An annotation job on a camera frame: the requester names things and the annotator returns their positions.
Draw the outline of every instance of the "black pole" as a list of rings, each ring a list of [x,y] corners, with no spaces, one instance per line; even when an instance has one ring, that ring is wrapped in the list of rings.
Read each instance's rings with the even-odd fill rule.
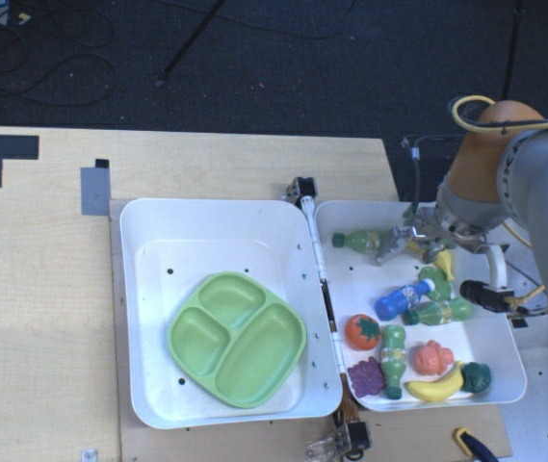
[[[517,46],[517,35],[520,29],[520,23],[524,16],[524,0],[517,0],[515,4],[515,12],[513,13],[513,29],[511,30],[511,42],[509,44],[509,60],[507,63],[507,72],[505,74],[505,85],[503,86],[503,94],[501,100],[507,99],[509,96],[509,84],[511,82],[511,74],[513,72],[513,61],[515,60],[515,47]]]
[[[169,78],[170,72],[179,63],[179,61],[186,54],[188,49],[193,45],[193,43],[196,41],[196,38],[198,38],[198,36],[203,32],[203,29],[207,27],[207,24],[209,24],[209,21],[212,20],[212,18],[214,18],[214,15],[216,15],[216,12],[220,9],[220,7],[225,1],[226,0],[218,0],[216,4],[214,5],[214,7],[212,7],[211,11],[209,11],[207,15],[205,15],[205,17],[203,18],[201,23],[198,24],[198,27],[195,29],[192,35],[188,38],[188,40],[184,43],[184,45],[180,48],[177,54],[170,61],[170,64],[167,65],[167,68],[165,68],[160,73],[160,75],[158,76],[158,79],[156,80],[156,86],[160,87],[167,81],[167,79]]]

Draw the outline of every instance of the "red tomato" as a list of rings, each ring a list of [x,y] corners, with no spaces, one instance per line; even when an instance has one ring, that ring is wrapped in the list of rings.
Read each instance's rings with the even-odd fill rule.
[[[353,315],[344,327],[349,344],[355,349],[369,350],[380,342],[378,322],[367,315]]]

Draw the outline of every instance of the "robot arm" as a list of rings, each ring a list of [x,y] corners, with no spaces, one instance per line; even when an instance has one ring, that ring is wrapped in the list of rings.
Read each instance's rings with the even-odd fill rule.
[[[477,100],[489,103],[478,121],[460,118],[457,108]],[[426,263],[433,261],[438,251],[461,246],[473,253],[485,253],[490,266],[496,266],[495,245],[487,236],[512,218],[529,231],[537,270],[548,295],[548,120],[523,103],[494,102],[483,96],[458,100],[452,113],[467,133],[438,189],[434,206],[415,208],[416,214],[406,219],[412,225],[394,228],[394,243],[382,251],[397,254],[401,247],[404,249],[401,241],[405,238],[426,250]],[[397,247],[396,252],[391,252],[392,246]],[[387,258],[384,253],[377,256],[379,263]]]

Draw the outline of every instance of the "white tray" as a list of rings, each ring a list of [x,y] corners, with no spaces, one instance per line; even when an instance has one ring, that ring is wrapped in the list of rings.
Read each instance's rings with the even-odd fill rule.
[[[378,347],[372,351],[357,351],[347,345],[343,331],[349,317],[363,313],[375,318],[381,326],[388,323],[404,325],[400,317],[392,321],[378,320],[374,304],[380,296],[388,295],[404,284],[416,283],[419,269],[425,265],[419,260],[418,252],[408,249],[378,267],[374,255],[357,253],[349,248],[335,248],[331,237],[334,232],[351,233],[356,229],[379,229],[401,224],[402,213],[407,207],[408,203],[403,202],[370,201],[327,201],[317,207],[316,222],[325,258],[329,293],[347,369],[378,353]],[[455,292],[458,292],[459,284],[467,279],[489,282],[489,267],[483,255],[473,255],[458,248],[452,251],[452,259]],[[384,392],[356,398],[364,407],[375,411],[393,411],[445,405],[505,403],[519,400],[524,395],[526,374],[505,314],[496,314],[473,305],[473,315],[466,321],[437,326],[420,323],[404,328],[407,367],[402,378],[402,398],[391,400]],[[435,339],[443,347],[450,348],[455,359],[464,363],[486,363],[492,372],[490,387],[481,394],[459,391],[443,402],[423,402],[413,397],[404,388],[405,382],[436,378],[420,376],[410,366],[414,350],[429,339]]]
[[[156,428],[322,417],[342,396],[308,226],[297,207],[271,200],[137,199],[120,217],[131,399]],[[172,360],[175,312],[210,275],[245,272],[284,299],[305,324],[303,354],[264,404],[215,398]]]

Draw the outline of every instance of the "blue bottle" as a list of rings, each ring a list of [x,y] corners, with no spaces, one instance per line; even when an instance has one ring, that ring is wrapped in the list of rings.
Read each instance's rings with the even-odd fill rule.
[[[375,305],[378,318],[382,321],[395,319],[401,313],[413,308],[419,303],[421,296],[432,292],[434,287],[431,279],[424,279],[415,286],[407,284],[390,295],[379,298]]]

